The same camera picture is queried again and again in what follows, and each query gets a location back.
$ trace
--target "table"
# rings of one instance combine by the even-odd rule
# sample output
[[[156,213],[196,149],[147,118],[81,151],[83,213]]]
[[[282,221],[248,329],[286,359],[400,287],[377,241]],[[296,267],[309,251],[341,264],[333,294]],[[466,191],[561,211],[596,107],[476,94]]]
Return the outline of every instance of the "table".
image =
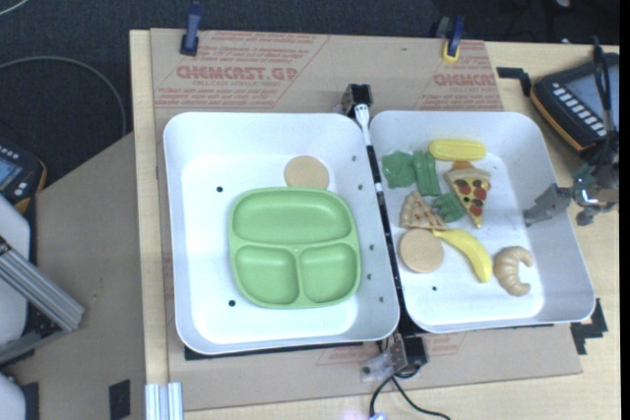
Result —
[[[146,30],[130,32],[138,223],[142,264],[143,328],[148,384],[169,382],[159,240],[158,184],[156,181],[156,131],[153,116],[151,38]],[[530,77],[582,63],[589,46],[532,43],[486,43],[494,69],[520,67]],[[618,51],[617,48],[606,48]],[[543,131],[560,185],[570,185],[570,172],[579,157],[555,136],[525,99],[518,81],[497,78],[506,110],[534,118]],[[571,207],[572,216],[577,213]],[[619,350],[619,221],[618,211],[596,217],[591,226],[577,227],[596,296],[606,317],[608,332],[588,343],[582,359],[584,373],[570,377],[519,380],[434,390],[416,390],[410,397],[422,407],[443,411],[452,418],[615,418],[620,417]],[[284,419],[365,418],[368,395],[300,400],[278,404],[214,409],[186,414],[187,419]],[[414,418],[417,413],[397,393],[379,396],[377,410],[390,419]]]

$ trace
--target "electronic device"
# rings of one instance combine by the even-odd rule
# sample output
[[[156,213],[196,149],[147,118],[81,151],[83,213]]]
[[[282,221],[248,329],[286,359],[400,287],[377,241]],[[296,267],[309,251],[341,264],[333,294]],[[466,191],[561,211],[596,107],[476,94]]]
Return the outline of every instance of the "electronic device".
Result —
[[[619,55],[603,53],[607,66],[610,112],[619,131]],[[533,84],[530,97],[536,109],[575,150],[584,152],[607,135],[596,63],[551,74]]]
[[[45,180],[46,167],[37,156],[0,137],[0,195],[25,213]]]

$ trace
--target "tan circle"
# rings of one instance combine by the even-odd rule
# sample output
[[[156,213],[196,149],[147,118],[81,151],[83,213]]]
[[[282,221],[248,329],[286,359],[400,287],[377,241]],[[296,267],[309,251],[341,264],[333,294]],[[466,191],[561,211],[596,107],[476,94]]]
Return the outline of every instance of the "tan circle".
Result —
[[[284,181],[292,187],[326,189],[330,179],[324,163],[316,157],[303,155],[286,165]]]
[[[444,260],[442,243],[428,229],[410,229],[403,235],[399,249],[405,266],[416,273],[436,271]]]

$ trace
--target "pizza slice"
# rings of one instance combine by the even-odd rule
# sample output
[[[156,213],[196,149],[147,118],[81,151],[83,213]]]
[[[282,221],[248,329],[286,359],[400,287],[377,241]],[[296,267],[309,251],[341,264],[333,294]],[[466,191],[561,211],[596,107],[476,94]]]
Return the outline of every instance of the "pizza slice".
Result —
[[[433,209],[427,205],[419,192],[413,191],[405,198],[401,212],[401,227],[423,229],[447,229],[448,226]]]
[[[444,174],[453,191],[466,209],[476,227],[481,227],[487,193],[490,190],[490,174],[475,168],[468,161],[456,161]]]

